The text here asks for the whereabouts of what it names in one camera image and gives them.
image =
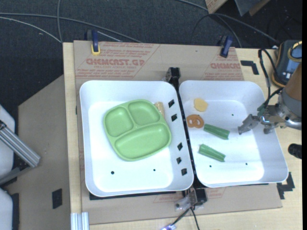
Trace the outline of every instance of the yellow clamp pad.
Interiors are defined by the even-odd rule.
[[[94,46],[93,45],[91,45],[91,49],[92,49],[92,55],[93,56],[100,55],[100,46],[99,45],[98,45],[98,51],[97,52],[94,51]]]

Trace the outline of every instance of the wooden table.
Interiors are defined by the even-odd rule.
[[[257,49],[236,49],[239,60],[254,61],[260,74],[254,75],[250,67],[242,67],[244,80],[258,84],[264,94],[267,94],[264,74],[261,71]],[[82,212],[81,187],[80,187],[80,167],[78,152],[78,130],[76,116],[76,90],[74,73],[74,51],[73,43],[63,44],[64,55],[64,78],[66,96],[66,116],[67,116],[67,142],[69,157],[69,177],[71,195],[71,213]],[[265,65],[269,65],[269,60],[264,56]],[[292,192],[285,192],[283,207],[277,209],[244,211],[234,213],[223,213],[213,215],[197,216],[197,221],[201,230],[249,230],[249,229],[270,229],[270,230],[299,230],[303,229],[302,210],[302,161],[288,153],[288,146],[291,143],[301,144],[302,132],[290,128],[276,129],[284,156],[292,174],[295,188]],[[91,230],[159,230],[172,223],[174,218],[161,218],[153,220],[130,221],[122,223],[110,223],[100,225],[90,225]],[[194,218],[186,216],[177,224],[178,230],[197,229]]]

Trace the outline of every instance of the white surface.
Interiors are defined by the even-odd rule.
[[[262,184],[284,181],[288,168],[275,130],[265,135],[264,126],[241,135],[238,126],[249,115],[257,115],[257,108],[265,101],[261,88],[248,81],[189,80],[180,85],[180,96],[185,116],[199,114],[205,124],[230,131],[223,140],[203,128],[189,128],[189,136],[196,174],[207,187]],[[205,112],[194,108],[194,99],[208,103]],[[198,153],[205,144],[226,155],[225,162]]]
[[[166,149],[139,161],[124,161],[112,149],[104,132],[103,116],[110,108],[128,101],[145,99],[162,102],[165,119],[172,133]],[[85,182],[100,197],[136,193],[180,191],[194,180],[183,121],[174,87],[163,81],[85,82],[80,88],[83,124]],[[172,122],[171,116],[177,114]]]
[[[15,132],[15,121],[9,115],[9,113],[0,105],[0,120],[2,120],[7,127]],[[0,140],[0,177],[7,174],[12,170],[14,161],[14,152],[12,149],[8,148]]]
[[[12,198],[0,188],[0,230],[12,230],[12,220]]]

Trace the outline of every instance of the green plate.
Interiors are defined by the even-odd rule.
[[[134,100],[109,109],[103,125],[112,148],[127,161],[152,156],[171,142],[164,117],[147,100]]]

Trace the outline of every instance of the black and blue device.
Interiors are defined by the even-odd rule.
[[[284,41],[278,50],[276,71],[272,75],[272,81],[278,86],[284,87],[301,61],[302,41]]]

